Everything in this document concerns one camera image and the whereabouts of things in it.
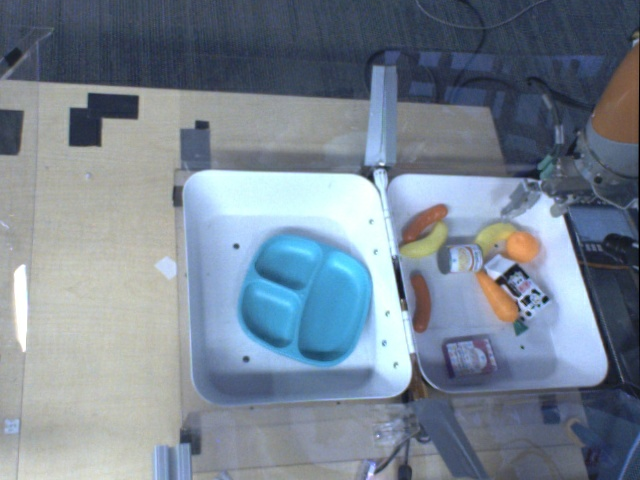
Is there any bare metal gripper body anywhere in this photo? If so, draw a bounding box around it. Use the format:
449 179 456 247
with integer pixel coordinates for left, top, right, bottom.
540 154 600 204

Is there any yellow banana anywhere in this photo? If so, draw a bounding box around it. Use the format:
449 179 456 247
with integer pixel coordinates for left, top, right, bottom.
473 222 519 260
399 221 449 261

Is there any orange fruit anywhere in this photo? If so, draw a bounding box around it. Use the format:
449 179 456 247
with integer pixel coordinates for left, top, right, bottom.
505 230 542 264

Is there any small white-label can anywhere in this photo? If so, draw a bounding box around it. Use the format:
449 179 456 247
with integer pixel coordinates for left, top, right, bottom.
437 243 485 276

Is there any white carton with black print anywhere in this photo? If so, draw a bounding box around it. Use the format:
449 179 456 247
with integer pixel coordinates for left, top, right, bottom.
483 253 553 324

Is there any orange-red sausage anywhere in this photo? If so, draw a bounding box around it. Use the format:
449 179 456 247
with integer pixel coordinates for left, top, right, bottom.
409 273 433 334
401 203 450 244

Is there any orange carrot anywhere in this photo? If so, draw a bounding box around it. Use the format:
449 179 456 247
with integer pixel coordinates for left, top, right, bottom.
474 269 530 338

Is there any thin black and white rod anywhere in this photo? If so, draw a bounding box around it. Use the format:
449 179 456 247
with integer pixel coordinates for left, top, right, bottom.
372 166 417 355

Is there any white plastic tray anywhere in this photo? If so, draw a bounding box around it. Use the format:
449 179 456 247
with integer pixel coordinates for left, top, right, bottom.
181 169 414 408
385 172 610 396

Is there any purple packet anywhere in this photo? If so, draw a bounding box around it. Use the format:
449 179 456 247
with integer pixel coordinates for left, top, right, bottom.
441 334 500 381

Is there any blue divided plate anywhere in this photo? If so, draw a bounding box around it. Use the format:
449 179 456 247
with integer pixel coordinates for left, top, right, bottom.
237 233 374 369

